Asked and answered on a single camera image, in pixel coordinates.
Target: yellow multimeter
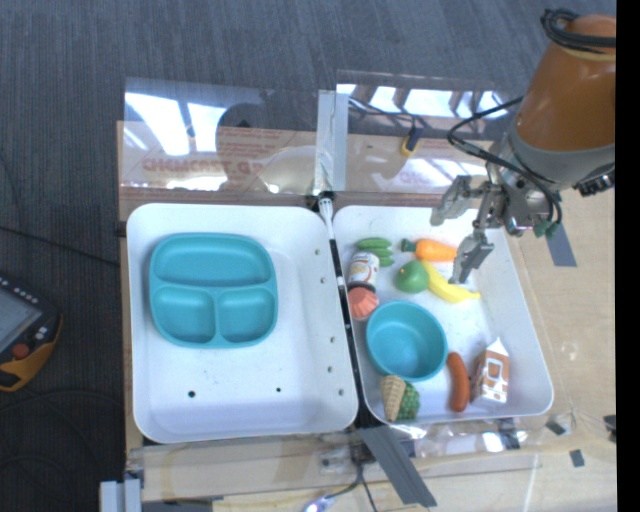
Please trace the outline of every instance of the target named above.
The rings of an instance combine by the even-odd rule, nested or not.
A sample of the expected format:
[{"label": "yellow multimeter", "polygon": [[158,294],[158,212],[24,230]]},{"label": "yellow multimeter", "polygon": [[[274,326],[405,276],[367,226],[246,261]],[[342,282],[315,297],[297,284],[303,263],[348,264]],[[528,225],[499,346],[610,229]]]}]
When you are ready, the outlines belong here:
[{"label": "yellow multimeter", "polygon": [[0,391],[17,391],[38,373],[61,327],[51,302],[0,270]]}]

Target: brown carton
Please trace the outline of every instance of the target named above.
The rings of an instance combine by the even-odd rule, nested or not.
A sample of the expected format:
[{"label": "brown carton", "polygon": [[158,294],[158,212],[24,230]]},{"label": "brown carton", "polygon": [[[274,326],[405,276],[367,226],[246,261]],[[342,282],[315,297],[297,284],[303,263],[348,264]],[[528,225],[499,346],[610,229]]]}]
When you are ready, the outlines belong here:
[{"label": "brown carton", "polygon": [[504,404],[508,388],[509,354],[498,338],[473,362],[470,399],[474,405]]}]

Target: teal plate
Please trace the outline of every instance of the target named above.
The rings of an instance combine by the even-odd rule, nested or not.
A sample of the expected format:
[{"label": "teal plate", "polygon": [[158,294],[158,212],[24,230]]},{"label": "teal plate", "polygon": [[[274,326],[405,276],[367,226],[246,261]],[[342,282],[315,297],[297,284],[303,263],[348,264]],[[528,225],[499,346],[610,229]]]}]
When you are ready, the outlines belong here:
[{"label": "teal plate", "polygon": [[273,262],[255,240],[181,233],[160,242],[149,266],[151,316],[185,347],[247,347],[264,341],[278,316]]}]

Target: transparent plastic sheet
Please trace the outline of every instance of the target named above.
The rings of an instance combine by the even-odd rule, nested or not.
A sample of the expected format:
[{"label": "transparent plastic sheet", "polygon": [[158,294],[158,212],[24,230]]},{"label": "transparent plastic sheet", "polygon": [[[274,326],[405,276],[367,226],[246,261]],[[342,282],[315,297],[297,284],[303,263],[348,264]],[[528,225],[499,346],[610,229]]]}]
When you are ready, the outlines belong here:
[{"label": "transparent plastic sheet", "polygon": [[[391,87],[389,83],[393,84],[394,80],[398,79],[379,75],[363,78],[364,75],[347,73],[341,76],[349,78],[345,80],[345,84],[357,82],[354,80],[355,76],[360,81],[369,82],[366,85],[370,87],[375,85],[375,81],[383,84],[384,87]],[[406,77],[403,80],[402,83],[406,85]],[[429,90],[427,84],[433,83],[433,79],[424,82],[420,77],[410,77],[409,80],[417,89]],[[479,98],[478,94],[467,91],[463,85],[458,85],[459,89],[454,90],[449,99],[458,101],[459,98],[459,101],[469,101],[473,106]],[[338,94],[335,95],[338,99],[333,106],[334,112],[343,109],[344,114],[344,108],[349,104],[344,101],[344,91],[345,89],[339,86]],[[344,127],[339,123],[323,125],[322,129],[319,129],[322,132],[320,136],[314,131],[319,126],[318,123],[326,122],[331,117],[325,116],[322,121],[318,118],[318,103],[322,93],[309,95],[288,92],[286,97],[289,99],[285,101],[278,100],[284,96],[274,91],[145,80],[130,81],[127,86],[129,98],[136,98],[135,95],[140,94],[175,100],[178,103],[186,101],[187,110],[189,105],[192,105],[189,110],[191,116],[198,115],[196,113],[198,109],[193,105],[225,109],[225,113],[222,114],[217,111],[220,114],[220,120],[225,117],[227,110],[231,110],[230,105],[240,104],[242,108],[236,110],[238,115],[233,116],[233,119],[226,118],[229,119],[228,125],[226,120],[219,121],[217,133],[222,135],[218,140],[226,139],[226,142],[219,144],[220,150],[216,142],[216,151],[210,151],[210,146],[204,143],[198,145],[198,137],[194,136],[197,132],[191,131],[192,123],[184,114],[184,107],[178,106],[178,110],[182,111],[182,124],[178,121],[176,124],[180,130],[185,129],[189,149],[187,154],[175,154],[171,152],[177,151],[176,149],[170,149],[167,152],[162,144],[160,144],[162,147],[157,146],[160,137],[149,127],[149,118],[144,120],[140,112],[130,105],[131,102],[127,102],[121,132],[121,220],[126,220],[136,205],[154,201],[240,204],[276,202],[277,204],[306,205],[308,195],[319,189],[326,189],[327,183],[333,184],[332,186],[338,185],[337,191],[340,194],[336,196],[337,207],[347,204],[369,204],[372,199],[376,204],[384,205],[435,206],[443,191],[458,173],[478,177],[485,173],[482,162],[461,155],[444,139],[443,134],[453,124],[452,120],[456,119],[456,116],[441,119],[442,116],[422,115],[421,117],[429,120],[433,125],[432,131],[423,132],[429,136],[420,141],[415,153],[406,157],[400,154],[398,149],[410,123],[398,126],[390,122],[386,116],[376,115],[370,116],[371,124],[363,128],[362,124],[354,124],[352,119],[353,116],[360,116],[362,113],[350,111],[349,133],[346,135],[346,147],[342,148],[344,156],[341,156],[340,142],[335,138],[327,137],[327,130],[342,133],[340,130],[344,130]],[[287,105],[287,109],[291,109],[291,105],[298,104],[304,105],[304,109],[302,114],[293,109],[296,115],[292,122],[287,116],[279,118],[278,112],[283,111],[282,104],[278,108],[264,108],[264,105],[256,108],[260,106],[261,101],[268,102],[270,107],[278,105],[278,102],[290,101],[291,104]],[[204,117],[211,121],[210,116],[216,111],[207,111],[207,109],[204,111],[206,112]],[[488,146],[493,140],[499,138],[501,133],[499,126],[502,126],[500,123],[505,121],[506,119],[498,119],[491,127],[476,127],[478,131],[468,136],[477,138],[479,143]],[[318,149],[319,140],[322,141],[320,150]],[[153,141],[156,142],[156,146],[152,148]],[[337,156],[332,151],[324,151],[326,148],[331,148],[333,152],[337,151]],[[325,161],[329,162],[329,173],[326,172],[326,166],[320,174],[318,173],[319,151],[324,153]],[[344,175],[340,175],[340,158],[345,159]],[[531,315],[554,383],[555,394],[551,409],[540,417],[531,418],[504,418],[498,421],[462,421],[417,426],[394,425],[394,430],[403,440],[411,441],[416,467],[421,474],[430,479],[430,482],[432,482],[431,479],[440,477],[447,481],[457,479],[458,482],[462,482],[466,478],[465,475],[473,474],[477,478],[488,478],[496,472],[504,472],[504,477],[499,480],[507,482],[513,477],[508,477],[506,474],[515,472],[520,475],[515,477],[517,484],[514,493],[517,496],[516,502],[519,500],[520,504],[530,499],[533,478],[531,475],[535,475],[540,466],[542,452],[548,449],[555,450],[555,447],[557,450],[565,451],[567,446],[576,446],[573,444],[574,441],[577,446],[581,443],[584,446],[585,443],[590,442],[593,433],[599,439],[607,439],[610,435],[610,428],[607,428],[607,424],[602,421],[602,411],[594,410],[586,395],[579,391],[576,393],[571,385],[566,385],[564,382],[567,369],[571,369],[572,363],[580,360],[580,346],[567,341],[559,347],[556,340],[557,333],[550,333],[547,329],[548,320],[545,315],[548,314],[548,308],[544,303],[538,303],[539,298],[532,291],[535,283],[532,283],[529,272],[531,268],[535,270],[538,267],[548,266],[549,263],[548,261],[531,261],[532,257],[537,257],[539,252],[546,250],[543,246],[534,247],[533,244],[541,246],[543,242],[512,241],[511,251],[527,293]],[[602,327],[607,335],[604,320]],[[607,344],[608,351],[605,359],[607,379],[611,373],[610,358],[611,349],[615,347],[614,341],[609,339]],[[607,409],[604,412],[615,416],[615,392],[613,396],[612,410]],[[134,438],[135,434],[128,437],[128,439]],[[224,468],[227,466],[227,470],[236,475],[235,480],[217,482],[215,493],[227,496],[224,501],[229,510],[235,510],[234,503],[237,503],[238,509],[242,509],[246,500],[251,501],[249,495],[255,493],[269,494],[270,497],[264,497],[262,503],[271,503],[270,500],[273,499],[274,508],[290,510],[294,503],[295,507],[298,507],[308,501],[308,493],[300,494],[305,489],[317,489],[320,496],[322,489],[350,483],[355,476],[355,468],[350,459],[350,447],[353,444],[354,440],[348,433],[336,433],[321,438],[294,436],[279,439],[231,440],[221,443],[192,443],[184,446],[136,447],[134,441],[129,443],[132,447],[129,469],[144,475],[147,483],[146,499],[157,501],[171,497],[209,495],[211,491],[207,489],[211,489],[212,480],[207,479],[206,476],[212,475],[207,471],[213,471],[217,475],[221,470],[226,471]],[[267,455],[264,455],[261,450],[267,446],[271,448],[268,448]],[[306,468],[302,476],[289,471],[279,472],[279,468],[283,467],[283,461],[291,462],[293,460],[291,457],[297,458],[298,464]],[[237,475],[246,474],[243,472],[255,467],[256,464],[265,470],[264,481],[253,480],[252,483],[242,478],[237,480]],[[367,479],[371,482],[384,482],[384,473],[375,466],[367,467]],[[194,478],[199,472],[202,478]],[[167,490],[167,482],[171,483],[170,490]],[[495,479],[490,482],[492,486],[496,485]],[[434,483],[429,485],[432,490],[437,491],[434,489]],[[385,503],[389,507],[401,505],[398,498],[393,496],[392,488],[389,489],[387,486],[384,492],[382,488],[379,488],[380,492],[384,494]],[[285,493],[284,497],[275,497],[273,493],[278,492]],[[357,501],[359,509],[367,510],[368,505],[362,491],[360,494]],[[464,506],[467,510],[474,510],[482,507],[479,501],[471,498],[457,496],[456,499],[458,508]],[[226,505],[217,503],[215,509],[218,510],[222,506],[220,510],[224,510]],[[457,509],[450,508],[451,503],[442,505],[442,502],[439,502],[441,510]]]}]

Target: orange carrot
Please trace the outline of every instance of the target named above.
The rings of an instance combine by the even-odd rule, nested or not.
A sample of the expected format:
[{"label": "orange carrot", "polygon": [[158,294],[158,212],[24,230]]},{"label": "orange carrot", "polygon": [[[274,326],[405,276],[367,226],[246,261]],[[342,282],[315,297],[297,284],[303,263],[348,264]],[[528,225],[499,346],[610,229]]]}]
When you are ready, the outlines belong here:
[{"label": "orange carrot", "polygon": [[453,261],[457,252],[455,247],[428,238],[420,239],[415,243],[405,238],[400,248],[406,252],[415,252],[419,260],[428,261]]}]

